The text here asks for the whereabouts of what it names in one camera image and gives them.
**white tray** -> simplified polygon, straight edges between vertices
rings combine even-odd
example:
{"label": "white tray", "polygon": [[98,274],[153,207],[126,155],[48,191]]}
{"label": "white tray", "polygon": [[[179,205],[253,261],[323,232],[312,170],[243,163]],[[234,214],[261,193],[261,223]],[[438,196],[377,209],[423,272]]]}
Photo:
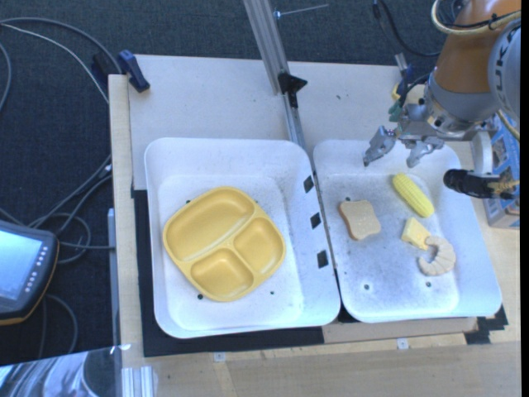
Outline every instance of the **white tray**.
{"label": "white tray", "polygon": [[[364,167],[367,141],[324,141],[314,150],[318,183],[346,310],[366,322],[417,318],[489,316],[501,305],[501,293],[470,197],[443,184],[448,169],[459,168],[452,149],[425,156],[413,169],[408,150],[398,143],[382,159]],[[391,175],[410,175],[436,208],[428,219],[416,215],[394,191]],[[346,198],[369,200],[381,233],[352,240],[338,212]],[[415,216],[434,235],[448,239],[457,255],[455,269],[425,276],[417,258],[425,252],[400,237]]]}
{"label": "white tray", "polygon": [[[321,326],[335,319],[340,295],[307,154],[289,141],[160,138],[145,151],[155,316],[178,338]],[[257,289],[233,302],[199,298],[164,249],[167,220],[209,189],[237,187],[264,209],[282,232],[283,264]],[[320,267],[324,251],[328,265]]]}

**table surface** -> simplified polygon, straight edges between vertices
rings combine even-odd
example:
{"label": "table surface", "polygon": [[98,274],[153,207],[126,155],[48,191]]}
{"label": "table surface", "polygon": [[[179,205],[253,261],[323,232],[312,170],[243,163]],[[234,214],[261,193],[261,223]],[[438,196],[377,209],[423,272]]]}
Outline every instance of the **table surface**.
{"label": "table surface", "polygon": [[[175,56],[138,56],[138,60],[151,83],[149,92],[136,93],[125,76],[109,77],[120,329],[122,343],[131,344],[124,353],[125,366],[153,366],[159,395],[173,395],[175,390],[179,395],[208,396],[348,395],[353,389],[361,395],[446,395],[447,390],[456,395],[470,391],[497,395],[502,390],[505,395],[506,386],[512,387],[507,395],[521,393],[520,232],[490,227],[483,202],[477,199],[474,210],[508,320],[502,331],[490,332],[492,344],[467,345],[464,332],[477,328],[476,318],[334,322],[323,327],[325,344],[320,346],[230,352],[220,361],[206,352],[145,358],[131,184],[141,189],[142,146],[157,132],[147,132],[143,142],[135,139],[133,143],[131,117],[138,110],[164,113],[173,119],[165,135],[213,136],[218,131],[204,125],[200,116],[196,123],[178,128],[174,117],[186,110],[196,112],[200,106],[203,112],[214,112],[212,108],[218,110],[218,105],[212,102],[222,101],[224,108],[235,105],[243,114],[252,108],[253,113],[269,116],[257,128],[255,119],[236,117],[224,126],[235,137],[286,139],[288,133],[280,114],[282,103],[274,101],[277,97],[272,95],[260,60]],[[390,90],[398,81],[398,71],[384,66],[293,62],[290,70],[309,83],[298,94],[308,154],[319,141],[329,138],[369,140],[384,123],[391,105]],[[235,73],[238,80],[234,83]],[[245,89],[234,91],[240,81]],[[178,108],[176,114],[173,106]],[[450,147],[462,167],[471,169],[468,143],[451,143]]]}

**screen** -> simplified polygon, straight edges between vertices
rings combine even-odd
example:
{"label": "screen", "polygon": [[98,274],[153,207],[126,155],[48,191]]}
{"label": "screen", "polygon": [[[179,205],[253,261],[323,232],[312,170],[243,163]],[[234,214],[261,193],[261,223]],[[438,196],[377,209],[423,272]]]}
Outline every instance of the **screen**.
{"label": "screen", "polygon": [[0,297],[17,300],[42,242],[0,231]]}

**dark fabric background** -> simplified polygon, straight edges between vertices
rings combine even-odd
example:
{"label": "dark fabric background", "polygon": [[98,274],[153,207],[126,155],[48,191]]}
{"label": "dark fabric background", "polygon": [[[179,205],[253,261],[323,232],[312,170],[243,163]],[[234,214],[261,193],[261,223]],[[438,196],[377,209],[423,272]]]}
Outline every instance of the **dark fabric background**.
{"label": "dark fabric background", "polygon": [[[394,65],[388,42],[371,12],[373,0],[271,0],[286,12],[328,4],[279,21],[289,60]],[[444,36],[430,23],[433,0],[384,0],[403,39],[422,51],[439,50]],[[88,32],[114,55],[188,55],[259,59],[241,0],[0,0],[0,18],[47,17]],[[90,64],[97,49],[84,38],[38,23],[17,26],[51,37]],[[86,73],[60,48],[0,27],[0,42],[13,65],[12,90],[0,112],[0,208],[24,223],[46,213],[99,167],[110,153],[107,105]],[[407,54],[414,72],[424,74],[434,59]],[[0,58],[0,93],[6,65]],[[93,244],[107,244],[107,211],[112,185],[102,187],[80,216],[92,228]],[[74,227],[71,239],[80,230]],[[66,301],[79,321],[76,351],[112,345],[108,252],[89,251],[72,265],[59,266],[50,292]],[[44,356],[63,354],[72,326],[48,304]],[[0,365],[36,358],[41,308],[23,324],[0,327]]]}

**black clip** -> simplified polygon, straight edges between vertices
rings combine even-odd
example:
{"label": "black clip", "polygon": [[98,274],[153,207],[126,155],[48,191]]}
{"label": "black clip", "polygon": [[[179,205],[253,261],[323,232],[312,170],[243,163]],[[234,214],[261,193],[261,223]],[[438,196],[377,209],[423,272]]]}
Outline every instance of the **black clip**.
{"label": "black clip", "polygon": [[297,109],[298,108],[298,98],[296,93],[307,85],[305,79],[300,79],[287,72],[281,72],[278,75],[279,87],[281,87],[281,93],[288,93],[288,102],[290,107]]}
{"label": "black clip", "polygon": [[141,69],[138,65],[136,57],[129,50],[120,52],[120,54],[117,56],[117,61],[119,62],[119,65],[122,67],[122,69],[126,73],[130,74],[131,78],[129,79],[129,82],[138,93],[142,93],[150,88],[150,84],[141,73]]}

